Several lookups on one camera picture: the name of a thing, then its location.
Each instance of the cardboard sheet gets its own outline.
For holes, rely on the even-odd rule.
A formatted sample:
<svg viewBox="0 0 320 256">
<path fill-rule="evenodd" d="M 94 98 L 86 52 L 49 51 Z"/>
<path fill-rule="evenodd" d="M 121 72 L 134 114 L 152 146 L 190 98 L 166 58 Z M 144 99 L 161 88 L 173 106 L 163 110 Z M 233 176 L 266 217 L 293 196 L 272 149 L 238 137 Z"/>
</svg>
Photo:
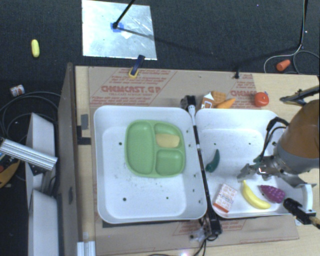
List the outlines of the cardboard sheet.
<svg viewBox="0 0 320 256">
<path fill-rule="evenodd" d="M 248 73 L 235 79 L 231 72 L 141 69 L 138 77 L 131 79 L 128 77 L 129 68 L 88 67 L 85 71 L 87 81 L 82 83 L 89 86 L 90 112 L 87 114 L 91 117 L 91 128 L 93 114 L 102 105 L 179 107 L 180 100 L 185 95 L 195 95 L 199 108 L 203 96 L 212 90 L 225 93 L 227 99 L 236 98 L 233 108 L 256 108 L 253 102 L 255 83 L 253 75 Z M 93 136 L 94 131 L 91 129 L 91 138 Z M 190 239 L 190 235 L 200 228 L 197 220 L 130 225 L 110 225 L 103 222 L 97 212 L 95 145 L 93 139 L 91 142 L 97 256 L 199 246 L 197 241 Z M 223 235 L 215 242 L 209 242 L 208 247 L 299 238 L 290 215 L 223 220 L 221 224 Z"/>
</svg>

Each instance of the red tomato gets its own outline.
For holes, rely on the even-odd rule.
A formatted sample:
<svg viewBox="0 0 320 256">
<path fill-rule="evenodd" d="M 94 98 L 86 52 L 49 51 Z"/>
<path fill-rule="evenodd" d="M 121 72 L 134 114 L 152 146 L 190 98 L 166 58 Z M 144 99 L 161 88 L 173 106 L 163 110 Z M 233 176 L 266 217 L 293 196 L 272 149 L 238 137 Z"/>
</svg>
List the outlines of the red tomato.
<svg viewBox="0 0 320 256">
<path fill-rule="evenodd" d="M 257 107 L 263 107 L 268 105 L 269 103 L 269 97 L 266 93 L 264 92 L 258 92 L 255 96 L 254 96 L 254 104 Z"/>
</svg>

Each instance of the yellow clip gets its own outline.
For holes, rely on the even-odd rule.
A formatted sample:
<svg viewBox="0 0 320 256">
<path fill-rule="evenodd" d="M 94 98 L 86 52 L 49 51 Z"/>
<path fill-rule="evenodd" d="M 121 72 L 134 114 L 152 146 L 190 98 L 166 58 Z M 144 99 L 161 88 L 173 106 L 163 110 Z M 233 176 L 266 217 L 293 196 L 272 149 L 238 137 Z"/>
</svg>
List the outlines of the yellow clip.
<svg viewBox="0 0 320 256">
<path fill-rule="evenodd" d="M 131 71 L 132 71 L 133 69 L 134 69 L 134 67 L 130 68 L 130 70 L 129 70 L 129 77 L 130 77 L 130 78 L 136 78 L 137 75 L 138 75 L 138 73 L 139 73 L 139 70 L 137 70 L 137 71 L 135 72 L 135 74 L 132 75 L 132 74 L 131 74 Z"/>
</svg>

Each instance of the metal bar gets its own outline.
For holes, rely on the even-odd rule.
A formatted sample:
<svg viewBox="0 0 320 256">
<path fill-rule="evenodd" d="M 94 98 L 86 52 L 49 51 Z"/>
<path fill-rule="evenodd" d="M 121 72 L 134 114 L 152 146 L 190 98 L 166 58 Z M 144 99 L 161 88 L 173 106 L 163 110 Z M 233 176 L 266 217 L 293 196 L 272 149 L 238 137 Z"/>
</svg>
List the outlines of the metal bar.
<svg viewBox="0 0 320 256">
<path fill-rule="evenodd" d="M 125 16 L 127 11 L 130 9 L 130 7 L 134 4 L 136 0 L 131 0 L 131 2 L 128 4 L 128 6 L 124 9 L 123 13 L 121 13 L 120 17 L 112 24 L 112 28 L 115 30 L 118 27 L 119 22 L 121 19 Z"/>
<path fill-rule="evenodd" d="M 57 162 L 55 156 L 38 152 L 30 147 L 21 145 L 14 141 L 0 138 L 0 152 L 10 157 L 25 161 L 36 167 L 51 171 Z"/>
<path fill-rule="evenodd" d="M 222 228 L 221 228 L 220 221 L 219 221 L 219 219 L 213 209 L 213 206 L 211 204 L 209 188 L 208 188 L 208 183 L 207 183 L 207 177 L 206 177 L 204 162 L 203 162 L 203 158 L 202 158 L 202 154 L 201 154 L 199 135 L 198 135 L 197 125 L 196 125 L 196 120 L 195 120 L 196 107 L 194 105 L 189 105 L 187 109 L 188 109 L 188 112 L 191 116 L 192 124 L 193 124 L 193 131 L 194 131 L 195 143 L 196 143 L 196 148 L 197 148 L 199 162 L 200 162 L 201 175 L 202 175 L 205 198 L 206 198 L 206 203 L 207 203 L 207 213 L 208 213 L 209 222 L 210 222 L 211 234 L 213 236 L 214 235 L 218 236 L 219 234 L 222 233 Z"/>
</svg>

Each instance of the orange carrot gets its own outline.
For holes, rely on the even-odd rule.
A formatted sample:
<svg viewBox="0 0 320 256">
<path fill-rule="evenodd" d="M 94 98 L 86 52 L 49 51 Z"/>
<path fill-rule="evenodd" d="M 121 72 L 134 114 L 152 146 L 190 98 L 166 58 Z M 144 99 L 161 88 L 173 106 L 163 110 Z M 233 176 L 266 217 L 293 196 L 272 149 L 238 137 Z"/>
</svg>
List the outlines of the orange carrot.
<svg viewBox="0 0 320 256">
<path fill-rule="evenodd" d="M 236 101 L 236 98 L 227 99 L 218 105 L 215 106 L 216 109 L 229 109 L 233 103 Z"/>
</svg>

